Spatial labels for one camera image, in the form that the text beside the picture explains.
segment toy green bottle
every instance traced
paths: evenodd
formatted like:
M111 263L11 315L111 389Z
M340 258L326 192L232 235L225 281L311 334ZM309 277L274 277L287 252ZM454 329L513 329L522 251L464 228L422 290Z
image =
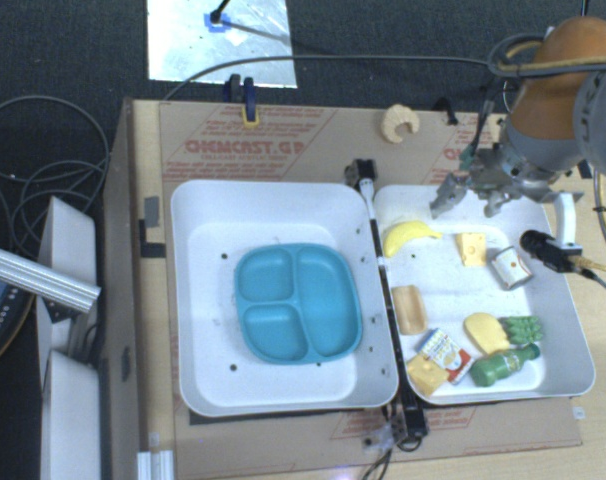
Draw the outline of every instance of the toy green bottle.
M489 387L497 380L505 379L523 368L525 361L536 359L541 355L541 349L534 343L521 349L510 349L497 352L485 359L477 360L470 370L474 384L479 387Z

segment blue divided plate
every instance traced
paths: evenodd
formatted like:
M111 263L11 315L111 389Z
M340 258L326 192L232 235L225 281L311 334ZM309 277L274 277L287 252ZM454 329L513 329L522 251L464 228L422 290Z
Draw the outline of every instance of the blue divided plate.
M352 273L329 247L254 249L237 265L234 289L245 343L265 361L331 361L351 353L361 341L361 308Z

